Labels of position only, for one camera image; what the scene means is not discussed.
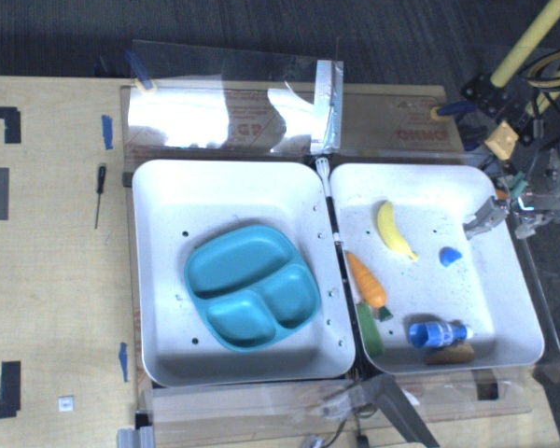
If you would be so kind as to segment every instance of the blue bottle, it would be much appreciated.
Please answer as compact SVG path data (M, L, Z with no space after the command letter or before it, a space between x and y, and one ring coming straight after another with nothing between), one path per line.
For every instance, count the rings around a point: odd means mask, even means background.
M457 340L470 339L472 335L469 326L448 322L425 322L409 327L409 340L414 348L445 347Z

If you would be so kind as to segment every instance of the yellow banana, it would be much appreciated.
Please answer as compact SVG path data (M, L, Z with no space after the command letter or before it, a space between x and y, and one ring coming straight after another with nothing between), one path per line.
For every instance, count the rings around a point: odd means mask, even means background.
M399 228L396 227L394 206L390 201L383 203L377 212L377 230L380 232L385 244L392 250L405 254L412 260L419 259L419 256L411 250L409 243L400 233Z

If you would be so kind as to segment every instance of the orange carrot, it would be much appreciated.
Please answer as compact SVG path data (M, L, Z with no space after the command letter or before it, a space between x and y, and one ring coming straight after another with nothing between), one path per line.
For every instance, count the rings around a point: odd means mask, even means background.
M361 296L371 307L379 309L385 305L387 296L382 284L373 276L370 270L361 262L355 254L346 253L351 272L355 277Z

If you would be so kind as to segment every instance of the blue plastic plate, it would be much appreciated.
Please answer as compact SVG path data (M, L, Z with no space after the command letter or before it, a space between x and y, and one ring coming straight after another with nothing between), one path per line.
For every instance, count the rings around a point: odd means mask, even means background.
M251 352L311 321L320 299L315 279L286 236L255 225L196 249L185 284L203 322L231 350Z

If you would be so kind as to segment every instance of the green object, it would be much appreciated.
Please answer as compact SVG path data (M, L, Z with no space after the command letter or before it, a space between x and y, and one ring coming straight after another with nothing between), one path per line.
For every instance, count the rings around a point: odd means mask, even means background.
M394 316L388 308L386 306L380 307L380 322L386 322L386 320L390 320L391 318L394 318Z
M525 190L527 184L529 183L524 179L518 182L517 184L515 184L514 188L511 189L511 199L516 199L520 197L521 194L523 194L523 191Z
M523 173L523 171L519 171L516 175L510 178L510 180L508 181L508 187L510 189L514 188L524 178L525 173Z
M384 352L384 342L371 314L371 308L367 303L362 302L357 305L357 317L367 355L370 357L380 356Z

